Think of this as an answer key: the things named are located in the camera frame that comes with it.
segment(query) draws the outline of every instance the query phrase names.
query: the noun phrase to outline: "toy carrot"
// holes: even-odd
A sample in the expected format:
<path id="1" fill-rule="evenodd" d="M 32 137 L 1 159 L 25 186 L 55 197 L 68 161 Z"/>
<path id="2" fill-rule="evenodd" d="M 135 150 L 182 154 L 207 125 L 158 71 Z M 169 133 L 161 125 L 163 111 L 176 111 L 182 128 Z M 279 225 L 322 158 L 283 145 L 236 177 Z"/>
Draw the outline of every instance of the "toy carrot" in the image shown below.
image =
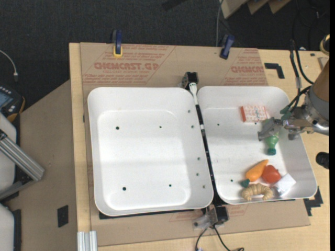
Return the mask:
<path id="1" fill-rule="evenodd" d="M 252 168 L 250 168 L 245 174 L 246 180 L 242 181 L 241 185 L 246 188 L 249 185 L 249 182 L 254 182 L 258 180 L 262 176 L 263 171 L 265 167 L 267 166 L 268 162 L 269 160 L 265 159 L 263 161 L 260 161 L 258 164 L 256 164 Z"/>

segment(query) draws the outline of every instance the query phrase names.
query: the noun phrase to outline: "black cable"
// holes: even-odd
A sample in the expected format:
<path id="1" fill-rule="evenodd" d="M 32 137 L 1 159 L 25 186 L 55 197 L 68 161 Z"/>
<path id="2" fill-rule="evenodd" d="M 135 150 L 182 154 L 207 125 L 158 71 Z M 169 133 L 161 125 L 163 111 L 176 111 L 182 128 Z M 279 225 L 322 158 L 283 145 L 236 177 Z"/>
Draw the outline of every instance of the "black cable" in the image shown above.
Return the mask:
<path id="1" fill-rule="evenodd" d="M 224 0 L 221 0 L 220 5 L 219 5 L 219 11 L 218 11 L 218 16 L 216 19 L 216 42 L 215 46 L 218 47 L 218 40 L 219 40 L 219 18 L 220 18 L 220 12 L 222 10 L 221 6 L 223 4 Z"/>
<path id="2" fill-rule="evenodd" d="M 222 238 L 221 238 L 221 236 L 220 236 L 218 230 L 216 229 L 215 225 L 216 225 L 216 224 L 213 225 L 213 228 L 214 228 L 216 234 L 218 235 L 218 237 L 219 237 L 219 239 L 220 239 L 220 242 L 222 243 L 222 245 L 225 247 L 225 249 L 226 249 L 227 251 L 230 251 L 230 249 L 229 249 L 229 248 L 225 245 L 225 243 L 223 242 L 223 240 L 222 240 Z M 208 228 L 209 228 L 209 227 L 205 228 L 205 229 L 201 232 L 201 234 L 199 235 L 199 237 L 198 237 L 198 239 L 197 239 L 197 242 L 196 242 L 196 244 L 195 244 L 195 251 L 199 251 L 199 249 L 198 249 L 198 243 L 199 243 L 199 240 L 200 240 L 201 236 L 204 235 L 204 233 L 207 231 Z"/>
<path id="3" fill-rule="evenodd" d="M 219 239 L 220 239 L 220 242 L 221 242 L 222 245 L 225 247 L 225 249 L 226 249 L 227 251 L 230 251 L 229 248 L 228 248 L 228 247 L 225 245 L 225 243 L 222 241 L 221 236 L 220 236 L 218 230 L 217 230 L 216 227 L 215 227 L 215 224 L 214 224 L 214 230 L 215 230 L 216 234 L 218 235 L 218 237 L 219 237 Z"/>
<path id="4" fill-rule="evenodd" d="M 295 102 L 294 106 L 292 107 L 292 109 L 290 110 L 290 112 L 293 112 L 297 106 L 298 106 L 298 103 L 299 103 L 299 98 L 302 94 L 304 94 L 305 92 L 307 92 L 309 89 L 310 89 L 311 86 L 308 86 L 306 88 L 304 88 L 302 91 L 299 91 L 298 92 L 298 95 L 287 105 L 287 107 L 291 107 L 292 104 Z"/>
<path id="5" fill-rule="evenodd" d="M 303 70 L 303 67 L 302 67 L 302 62 L 301 62 L 301 60 L 300 60 L 299 50 L 298 50 L 298 47 L 297 47 L 297 44 L 295 43 L 295 41 L 293 41 L 293 45 L 294 45 L 295 53 L 296 53 L 296 56 L 297 56 L 298 67 L 299 67 L 299 70 L 300 70 L 301 75 L 302 75 L 303 78 L 304 78 L 307 82 L 309 82 L 311 85 L 314 84 L 314 82 L 311 81 L 311 80 L 306 76 L 306 74 L 304 73 L 304 70 Z"/>
<path id="6" fill-rule="evenodd" d="M 197 242 L 196 242 L 196 244 L 195 244 L 195 251 L 199 251 L 199 249 L 198 249 L 198 243 L 199 243 L 199 240 L 200 240 L 201 236 L 207 231 L 208 228 L 209 228 L 209 227 L 205 228 L 205 229 L 203 230 L 203 232 L 200 233 L 200 235 L 199 235 L 199 237 L 198 237 L 198 239 L 197 239 Z"/>
<path id="7" fill-rule="evenodd" d="M 297 69 L 297 66 L 295 65 L 295 62 L 294 62 L 294 53 L 293 53 L 294 49 L 295 49 L 295 43 L 294 43 L 294 40 L 291 39 L 290 40 L 289 59 L 291 61 L 291 65 L 293 67 L 293 71 L 294 71 L 295 77 L 299 78 L 298 69 Z"/>

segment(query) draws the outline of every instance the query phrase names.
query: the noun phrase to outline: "cable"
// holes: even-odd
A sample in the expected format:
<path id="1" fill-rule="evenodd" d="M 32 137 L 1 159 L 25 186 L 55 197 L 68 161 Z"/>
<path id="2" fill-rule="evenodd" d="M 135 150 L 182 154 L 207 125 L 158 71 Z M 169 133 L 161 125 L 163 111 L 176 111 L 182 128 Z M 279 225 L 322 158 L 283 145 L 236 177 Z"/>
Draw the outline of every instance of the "cable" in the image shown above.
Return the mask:
<path id="1" fill-rule="evenodd" d="M 208 228 L 209 228 L 209 227 L 205 228 L 205 229 L 203 230 L 203 232 L 200 233 L 200 235 L 199 235 L 199 237 L 198 237 L 198 239 L 197 239 L 197 242 L 196 242 L 196 244 L 195 244 L 195 251 L 199 251 L 199 248 L 198 248 L 199 240 L 200 240 L 201 236 L 207 231 Z"/>
<path id="2" fill-rule="evenodd" d="M 286 114 L 288 111 L 290 111 L 290 113 L 292 113 L 296 107 L 298 106 L 299 103 L 299 98 L 302 94 L 306 93 L 307 91 L 309 91 L 309 89 L 311 88 L 311 86 L 308 86 L 306 88 L 304 88 L 302 91 L 298 92 L 298 95 L 284 108 L 281 110 L 281 114 Z"/>
<path id="3" fill-rule="evenodd" d="M 213 225 L 213 228 L 214 228 L 216 234 L 218 235 L 220 242 L 222 243 L 222 245 L 224 246 L 224 248 L 225 248 L 227 251 L 230 251 L 230 249 L 229 249 L 229 248 L 225 245 L 225 243 L 223 242 L 223 240 L 222 240 L 222 238 L 221 238 L 221 236 L 220 236 L 218 230 L 216 229 L 215 225 L 216 225 L 216 224 Z M 208 230 L 208 228 L 209 228 L 209 227 L 205 228 L 205 229 L 201 232 L 201 234 L 199 235 L 199 237 L 198 237 L 198 239 L 197 239 L 197 242 L 196 242 L 196 244 L 195 244 L 195 251 L 199 251 L 199 250 L 201 250 L 201 249 L 198 248 L 198 243 L 199 243 L 199 240 L 200 240 L 201 236 L 204 235 L 204 233 Z M 238 251 L 244 251 L 244 248 L 243 248 L 243 247 L 242 247 L 242 248 L 239 248 Z"/>
<path id="4" fill-rule="evenodd" d="M 10 58 L 10 56 L 8 56 L 4 51 L 0 50 L 0 52 L 1 52 L 3 55 L 5 55 L 5 56 L 10 60 L 10 62 L 12 63 L 12 65 L 13 65 L 13 67 L 14 67 L 14 74 L 13 74 L 13 76 L 14 76 L 14 81 L 17 82 L 17 81 L 18 81 L 18 78 L 19 78 L 19 74 L 18 74 L 17 71 L 16 71 L 16 66 L 15 66 L 14 61 L 13 61 L 13 60 Z"/>
<path id="5" fill-rule="evenodd" d="M 218 47 L 218 40 L 219 40 L 219 18 L 220 18 L 220 12 L 222 10 L 221 6 L 223 4 L 224 0 L 221 0 L 220 2 L 220 6 L 219 6 L 219 11 L 218 11 L 218 16 L 216 19 L 216 42 L 215 42 L 215 46 Z"/>
<path id="6" fill-rule="evenodd" d="M 296 74 L 296 77 L 299 77 L 299 75 L 297 75 L 297 68 L 296 68 L 296 65 L 295 65 L 295 62 L 294 62 L 294 59 L 293 59 L 293 51 L 295 51 L 295 53 L 296 53 L 297 61 L 298 61 L 298 67 L 299 67 L 301 75 L 311 85 L 314 84 L 314 82 L 311 81 L 306 76 L 306 74 L 304 73 L 304 70 L 303 70 L 303 67 L 302 67 L 302 63 L 301 63 L 301 60 L 300 60 L 300 55 L 299 55 L 299 50 L 298 50 L 297 44 L 295 43 L 295 41 L 293 39 L 291 39 L 291 54 L 290 54 L 291 63 L 292 63 L 292 66 L 293 66 L 294 73 Z"/>
<path id="7" fill-rule="evenodd" d="M 218 237 L 219 237 L 219 239 L 220 239 L 220 242 L 221 242 L 222 245 L 225 247 L 225 249 L 226 249 L 227 251 L 230 251 L 229 248 L 228 248 L 228 247 L 225 245 L 225 243 L 222 241 L 221 236 L 220 236 L 218 230 L 217 230 L 216 227 L 215 227 L 215 224 L 214 224 L 214 230 L 215 230 L 216 234 L 218 235 Z"/>

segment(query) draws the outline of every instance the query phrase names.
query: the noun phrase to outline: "blue clamp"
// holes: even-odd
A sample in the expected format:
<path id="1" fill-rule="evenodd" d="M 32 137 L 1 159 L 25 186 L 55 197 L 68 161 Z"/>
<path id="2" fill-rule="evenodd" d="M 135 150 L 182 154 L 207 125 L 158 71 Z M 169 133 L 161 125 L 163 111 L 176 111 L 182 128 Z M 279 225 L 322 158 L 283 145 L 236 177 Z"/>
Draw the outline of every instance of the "blue clamp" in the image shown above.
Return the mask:
<path id="1" fill-rule="evenodd" d="M 234 41 L 235 41 L 235 36 L 232 36 L 232 35 L 227 36 L 226 35 L 224 37 L 225 45 L 221 49 L 220 58 L 223 58 L 225 60 L 228 58 L 230 48 L 231 48 L 232 44 L 234 43 Z"/>
<path id="2" fill-rule="evenodd" d="M 122 33 L 120 30 L 114 30 L 113 31 L 113 55 L 117 58 L 123 56 L 123 49 L 121 45 L 122 41 Z"/>

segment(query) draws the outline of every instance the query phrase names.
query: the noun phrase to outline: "green bottle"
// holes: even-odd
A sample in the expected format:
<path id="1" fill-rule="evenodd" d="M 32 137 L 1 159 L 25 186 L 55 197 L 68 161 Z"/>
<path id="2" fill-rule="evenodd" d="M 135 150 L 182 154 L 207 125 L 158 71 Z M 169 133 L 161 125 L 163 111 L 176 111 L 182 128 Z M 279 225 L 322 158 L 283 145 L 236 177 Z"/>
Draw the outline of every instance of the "green bottle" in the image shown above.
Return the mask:
<path id="1" fill-rule="evenodd" d="M 268 145 L 267 154 L 268 155 L 275 155 L 276 149 L 274 148 L 279 140 L 279 132 L 275 133 L 272 136 L 268 136 L 264 139 L 265 143 Z"/>

